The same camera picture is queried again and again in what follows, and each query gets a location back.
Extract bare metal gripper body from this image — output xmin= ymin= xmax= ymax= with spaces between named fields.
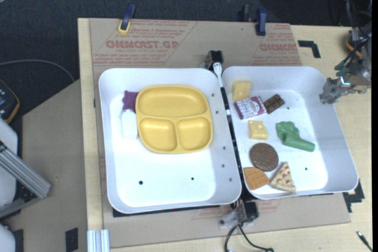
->
xmin=339 ymin=63 xmax=372 ymax=95

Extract white plastic tray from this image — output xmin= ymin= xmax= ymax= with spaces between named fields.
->
xmin=221 ymin=66 xmax=360 ymax=200
xmin=98 ymin=67 xmax=242 ymax=214

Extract brown chocolate bar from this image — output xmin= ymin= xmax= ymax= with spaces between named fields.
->
xmin=262 ymin=93 xmax=286 ymax=114

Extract green broccoli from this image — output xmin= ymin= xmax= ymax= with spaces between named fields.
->
xmin=275 ymin=121 xmax=316 ymax=153

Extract yellow cheese wedge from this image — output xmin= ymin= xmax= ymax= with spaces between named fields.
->
xmin=247 ymin=120 xmax=269 ymax=140
xmin=232 ymin=80 xmax=252 ymax=102

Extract pink and white carton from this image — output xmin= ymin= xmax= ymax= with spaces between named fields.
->
xmin=234 ymin=96 xmax=267 ymax=120

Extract brown round biscuit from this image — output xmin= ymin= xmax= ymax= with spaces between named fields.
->
xmin=249 ymin=142 xmax=279 ymax=172

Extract pizza slice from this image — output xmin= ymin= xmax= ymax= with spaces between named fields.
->
xmin=269 ymin=161 xmax=296 ymax=194

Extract thin black and white rod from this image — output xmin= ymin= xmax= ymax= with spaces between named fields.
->
xmin=212 ymin=62 xmax=247 ymax=203

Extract orange waffle piece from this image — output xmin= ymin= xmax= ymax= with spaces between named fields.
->
xmin=242 ymin=166 xmax=271 ymax=191

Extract black pen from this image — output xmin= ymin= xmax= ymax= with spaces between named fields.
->
xmin=356 ymin=231 xmax=373 ymax=252

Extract brown cardboard board red print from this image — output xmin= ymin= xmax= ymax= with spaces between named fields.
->
xmin=88 ymin=18 xmax=352 ymax=248

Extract yellow divided plate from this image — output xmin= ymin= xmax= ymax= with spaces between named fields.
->
xmin=135 ymin=84 xmax=214 ymax=154

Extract purple grapes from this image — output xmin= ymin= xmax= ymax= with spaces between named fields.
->
xmin=122 ymin=90 xmax=139 ymax=112

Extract white plastic bottle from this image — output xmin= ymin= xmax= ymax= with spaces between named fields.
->
xmin=120 ymin=108 xmax=139 ymax=140

